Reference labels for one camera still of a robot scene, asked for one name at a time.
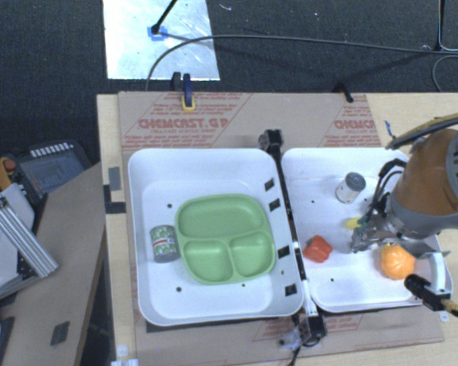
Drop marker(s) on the thin black and white rod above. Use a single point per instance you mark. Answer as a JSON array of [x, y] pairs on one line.
[[287, 202]]

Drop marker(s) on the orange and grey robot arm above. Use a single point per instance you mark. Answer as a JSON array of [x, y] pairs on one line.
[[422, 177]]

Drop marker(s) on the small yellow toy piece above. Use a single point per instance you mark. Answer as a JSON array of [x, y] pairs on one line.
[[352, 222]]

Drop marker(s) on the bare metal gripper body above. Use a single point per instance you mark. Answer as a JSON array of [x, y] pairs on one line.
[[377, 230]]

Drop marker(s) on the white plastic tray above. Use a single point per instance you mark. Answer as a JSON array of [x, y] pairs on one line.
[[213, 167], [351, 287]]

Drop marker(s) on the white can with grey lid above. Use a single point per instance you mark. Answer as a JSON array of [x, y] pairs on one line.
[[348, 190]]

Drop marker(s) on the brown cardboard board red print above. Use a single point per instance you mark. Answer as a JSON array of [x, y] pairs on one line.
[[226, 118]]

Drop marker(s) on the black cylinder on white bracket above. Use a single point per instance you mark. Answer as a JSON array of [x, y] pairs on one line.
[[437, 271]]

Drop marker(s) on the green and white can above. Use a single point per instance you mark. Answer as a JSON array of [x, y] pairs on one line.
[[164, 243]]

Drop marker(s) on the orange toy pumpkin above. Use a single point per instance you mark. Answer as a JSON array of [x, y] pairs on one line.
[[397, 264]]

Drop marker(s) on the orange-red toy bell pepper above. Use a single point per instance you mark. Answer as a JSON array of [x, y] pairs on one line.
[[317, 249]]

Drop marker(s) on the green divided plate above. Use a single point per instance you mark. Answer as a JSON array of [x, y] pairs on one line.
[[223, 235]]

